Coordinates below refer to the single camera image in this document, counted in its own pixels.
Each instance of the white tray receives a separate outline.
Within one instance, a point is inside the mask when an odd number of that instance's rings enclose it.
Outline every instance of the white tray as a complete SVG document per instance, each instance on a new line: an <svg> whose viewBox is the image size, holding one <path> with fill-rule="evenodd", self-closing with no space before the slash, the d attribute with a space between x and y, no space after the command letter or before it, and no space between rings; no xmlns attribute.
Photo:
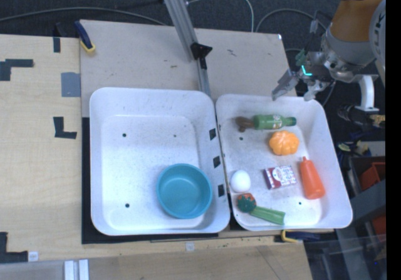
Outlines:
<svg viewBox="0 0 401 280"><path fill-rule="evenodd" d="M100 88L90 98L91 219L109 236L215 233L229 222L214 104L200 91ZM176 219L156 196L175 163L199 167L213 200L195 219Z"/></svg>
<svg viewBox="0 0 401 280"><path fill-rule="evenodd" d="M269 96L227 94L217 100L216 113L228 181L235 171L247 171L251 176L249 192L255 197L257 205L286 213L283 226L242 213L236 205L238 194L230 191L234 216L243 228L250 231L340 229L350 224L350 200L325 111L317 101L304 101L302 97L292 96L272 101ZM295 154L278 156L271 151L267 142L275 130L248 128L241 133L235 123L236 117L251 118L257 114L273 113L296 117L295 126L281 129L294 132L299 138ZM304 156L313 161L325 186L326 195L321 199L308 200L304 196L299 174L299 163ZM298 182L269 190L263 170L281 165L291 165Z"/></svg>

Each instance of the black mat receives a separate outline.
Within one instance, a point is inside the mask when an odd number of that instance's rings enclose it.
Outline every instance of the black mat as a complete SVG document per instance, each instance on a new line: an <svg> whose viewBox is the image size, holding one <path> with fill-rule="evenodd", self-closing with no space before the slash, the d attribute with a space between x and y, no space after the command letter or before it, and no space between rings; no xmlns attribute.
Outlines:
<svg viewBox="0 0 401 280"><path fill-rule="evenodd" d="M108 236L99 232L90 215L90 121L82 118L82 244L116 243L167 239L198 239L218 237L217 233L201 234L145 234Z"/></svg>

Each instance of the bottle cap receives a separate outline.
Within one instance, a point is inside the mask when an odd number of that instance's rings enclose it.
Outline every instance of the bottle cap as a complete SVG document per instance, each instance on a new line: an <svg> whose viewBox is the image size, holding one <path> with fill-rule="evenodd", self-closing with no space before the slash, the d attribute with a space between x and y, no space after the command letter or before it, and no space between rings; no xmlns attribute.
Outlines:
<svg viewBox="0 0 401 280"><path fill-rule="evenodd" d="M294 125L296 125L296 118L295 117L287 117L286 118L286 125L288 127L293 127Z"/></svg>

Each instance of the black tape marking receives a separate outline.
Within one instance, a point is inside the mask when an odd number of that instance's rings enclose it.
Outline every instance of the black tape marking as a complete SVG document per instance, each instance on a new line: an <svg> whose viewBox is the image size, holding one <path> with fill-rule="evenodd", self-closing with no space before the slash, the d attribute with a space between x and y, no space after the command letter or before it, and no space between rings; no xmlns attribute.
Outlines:
<svg viewBox="0 0 401 280"><path fill-rule="evenodd" d="M215 157L214 159L213 159L213 165L214 165L214 167L216 168L216 167L218 167L219 165L220 165L220 157L219 156L217 156L217 157Z"/></svg>
<svg viewBox="0 0 401 280"><path fill-rule="evenodd" d="M28 252L7 252L7 232L0 232L0 263L27 262Z"/></svg>
<svg viewBox="0 0 401 280"><path fill-rule="evenodd" d="M33 60L16 60L6 58L6 63L10 67L33 67Z"/></svg>
<svg viewBox="0 0 401 280"><path fill-rule="evenodd" d="M64 30L60 22L57 22L53 28L54 37L68 37L67 32Z"/></svg>
<svg viewBox="0 0 401 280"><path fill-rule="evenodd" d="M64 118L63 117L53 117L55 123L55 137L60 138L76 138L76 132L64 132Z"/></svg>
<svg viewBox="0 0 401 280"><path fill-rule="evenodd" d="M61 52L61 43L59 37L53 37L53 52L54 53Z"/></svg>
<svg viewBox="0 0 401 280"><path fill-rule="evenodd" d="M217 187L217 189L218 189L218 193L219 193L219 197L222 197L223 195L224 195L224 185L219 185L218 187Z"/></svg>
<svg viewBox="0 0 401 280"><path fill-rule="evenodd" d="M216 129L215 128L212 128L209 131L209 136L210 136L211 140L213 140L216 137Z"/></svg>
<svg viewBox="0 0 401 280"><path fill-rule="evenodd" d="M12 67L33 67L33 60L6 59L0 62L0 81L11 80Z"/></svg>
<svg viewBox="0 0 401 280"><path fill-rule="evenodd" d="M0 62L0 81L11 80L11 67L6 62Z"/></svg>

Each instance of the orange plastic bottle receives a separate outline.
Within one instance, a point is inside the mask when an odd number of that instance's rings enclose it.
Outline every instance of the orange plastic bottle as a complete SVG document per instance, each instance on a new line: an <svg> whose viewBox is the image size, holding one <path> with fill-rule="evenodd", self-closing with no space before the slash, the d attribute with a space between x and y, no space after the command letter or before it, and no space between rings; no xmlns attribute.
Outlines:
<svg viewBox="0 0 401 280"><path fill-rule="evenodd" d="M320 176L311 160L303 157L300 165L303 189L307 199L319 199L326 194L325 187L321 183Z"/></svg>

